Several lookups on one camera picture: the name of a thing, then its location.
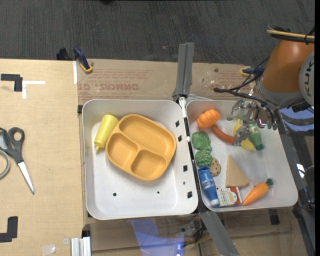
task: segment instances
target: scissor handle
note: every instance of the scissor handle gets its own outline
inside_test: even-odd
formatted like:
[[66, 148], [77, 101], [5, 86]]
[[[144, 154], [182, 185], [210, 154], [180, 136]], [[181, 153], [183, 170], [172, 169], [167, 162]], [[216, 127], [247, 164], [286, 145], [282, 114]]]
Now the scissor handle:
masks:
[[[15, 134], [19, 133], [21, 135], [20, 139], [15, 139]], [[24, 130], [18, 128], [18, 127], [12, 127], [10, 130], [8, 130], [8, 135], [11, 140], [11, 142], [14, 145], [14, 149], [18, 151], [19, 153], [22, 152], [22, 143], [25, 140], [25, 132]]]
[[0, 155], [2, 155], [6, 161], [6, 167], [5, 169], [0, 173], [0, 180], [6, 176], [10, 170], [10, 160], [9, 160], [9, 156], [6, 154], [6, 152], [4, 152], [3, 150], [0, 149]]
[[[0, 149], [12, 156], [16, 163], [23, 162], [24, 159], [22, 157], [22, 143], [25, 140], [25, 132], [18, 127], [13, 127], [9, 131], [0, 128], [0, 131], [2, 131], [3, 139], [7, 146], [7, 148], [3, 148], [0, 146]], [[20, 133], [21, 138], [16, 140], [15, 133]]]

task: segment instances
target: white tray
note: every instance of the white tray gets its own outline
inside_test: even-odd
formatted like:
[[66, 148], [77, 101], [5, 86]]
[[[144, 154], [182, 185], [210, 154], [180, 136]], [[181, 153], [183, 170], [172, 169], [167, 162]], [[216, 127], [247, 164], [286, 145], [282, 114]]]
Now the white tray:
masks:
[[195, 132], [206, 132], [211, 140], [211, 155], [221, 164], [221, 173], [214, 177], [218, 188], [225, 188], [227, 158], [230, 155], [237, 165], [243, 170], [250, 180], [250, 184], [240, 188], [242, 200], [249, 191], [259, 182], [265, 182], [268, 178], [273, 180], [273, 186], [269, 192], [252, 204], [242, 206], [212, 207], [209, 200], [201, 191], [202, 199], [206, 207], [214, 212], [230, 212], [264, 208], [281, 208], [293, 206], [298, 200], [298, 191], [293, 179], [291, 169], [278, 130], [260, 129], [264, 149], [261, 151], [248, 151], [241, 146], [232, 146], [217, 138], [210, 128], [200, 129], [197, 126], [197, 118], [206, 110], [215, 109], [220, 113], [220, 120], [216, 123], [226, 134], [233, 135], [233, 127], [236, 119], [227, 120], [227, 115], [232, 110], [235, 101], [224, 100], [193, 100], [187, 104], [186, 113], [189, 122], [190, 135]]
[[[137, 179], [113, 165], [103, 149], [96, 152], [94, 140], [106, 114], [118, 120], [128, 114], [139, 114], [172, 132], [176, 151], [161, 177], [153, 181]], [[170, 100], [93, 99], [83, 106], [82, 122], [86, 207], [92, 217], [98, 220], [131, 219], [185, 215], [196, 210], [195, 176], [184, 117], [177, 103]]]

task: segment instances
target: toy cookie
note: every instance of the toy cookie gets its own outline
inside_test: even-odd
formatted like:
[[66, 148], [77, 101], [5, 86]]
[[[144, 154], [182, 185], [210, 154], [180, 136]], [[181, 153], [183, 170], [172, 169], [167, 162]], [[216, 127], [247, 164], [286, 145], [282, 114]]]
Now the toy cookie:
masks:
[[216, 158], [212, 158], [210, 164], [210, 173], [212, 177], [217, 176], [221, 172], [221, 165]]

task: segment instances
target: toy food package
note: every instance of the toy food package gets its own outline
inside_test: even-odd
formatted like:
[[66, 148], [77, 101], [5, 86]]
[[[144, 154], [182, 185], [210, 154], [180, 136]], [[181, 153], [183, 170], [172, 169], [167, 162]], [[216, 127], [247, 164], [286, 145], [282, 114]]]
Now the toy food package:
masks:
[[239, 205], [242, 203], [242, 198], [237, 186], [218, 188], [216, 193], [219, 199], [220, 207]]

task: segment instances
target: divided plate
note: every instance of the divided plate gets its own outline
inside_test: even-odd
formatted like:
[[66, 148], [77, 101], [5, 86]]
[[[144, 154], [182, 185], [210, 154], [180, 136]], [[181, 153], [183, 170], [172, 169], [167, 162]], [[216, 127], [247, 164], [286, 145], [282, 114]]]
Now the divided plate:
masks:
[[159, 178], [176, 151], [170, 131], [139, 114], [124, 116], [110, 134], [105, 152], [121, 170], [144, 180]]

